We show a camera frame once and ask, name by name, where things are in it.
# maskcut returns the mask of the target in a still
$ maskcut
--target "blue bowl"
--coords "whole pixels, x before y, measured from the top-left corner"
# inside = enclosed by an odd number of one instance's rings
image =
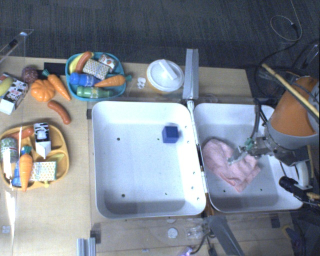
[[[116,97],[119,97],[120,95],[122,95],[125,90],[126,90],[126,82],[121,85],[121,86],[115,86],[115,87],[108,87],[108,90],[112,90],[113,91],[113,96],[111,97],[103,97],[103,98],[84,98],[84,97],[79,97],[77,95],[77,85],[71,85],[70,84],[70,74],[69,74],[69,64],[77,57],[79,56],[81,53],[72,55],[65,64],[65,76],[66,76],[66,84],[68,86],[68,89],[70,91],[70,94],[75,97],[76,99],[80,100],[80,101],[84,101],[84,102],[101,102],[101,101],[107,101],[110,99],[114,99]],[[113,73],[110,73],[106,76],[106,78],[108,77],[112,77],[114,75],[125,75],[124,69],[120,63],[120,61],[118,60],[118,58],[110,53],[106,53],[106,52],[94,52],[94,55],[92,57],[93,60],[97,61],[100,56],[102,54],[106,54],[108,56],[110,56],[111,58],[115,59],[118,62],[118,65],[116,66],[116,69],[113,71]]]

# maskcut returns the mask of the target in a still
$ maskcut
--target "pink cloth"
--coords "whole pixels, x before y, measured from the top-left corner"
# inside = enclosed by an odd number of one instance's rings
[[[233,151],[224,142],[213,138],[202,149],[203,161],[211,172],[234,186],[238,192],[242,192],[260,172],[260,167],[251,155],[229,165],[228,158],[232,156]]]

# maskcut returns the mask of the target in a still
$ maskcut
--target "blue cube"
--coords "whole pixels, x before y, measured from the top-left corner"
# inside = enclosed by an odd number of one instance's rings
[[[163,143],[176,143],[179,139],[178,127],[165,126],[162,130]]]

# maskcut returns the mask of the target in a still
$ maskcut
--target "white sink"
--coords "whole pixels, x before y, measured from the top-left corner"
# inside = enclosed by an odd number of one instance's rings
[[[269,118],[274,109],[262,106]],[[203,144],[209,138],[226,142],[229,146],[244,146],[250,137],[255,122],[255,106],[245,104],[202,103],[194,110],[194,119]],[[259,133],[264,133],[262,121]],[[284,175],[280,162],[273,156],[263,156],[258,161],[260,173],[241,193],[212,172],[205,170],[212,205],[224,213],[265,212],[298,209],[302,203],[280,187]],[[283,164],[286,174],[298,180],[294,167]]]
[[[188,216],[206,205],[190,113],[178,103],[102,101],[92,109],[96,206],[106,218]],[[165,126],[178,127],[163,143]]]

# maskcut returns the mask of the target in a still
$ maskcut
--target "orange pumpkin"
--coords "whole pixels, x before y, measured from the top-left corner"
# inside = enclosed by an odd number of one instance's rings
[[[56,90],[48,80],[37,79],[31,85],[30,92],[38,102],[48,102],[55,96]]]

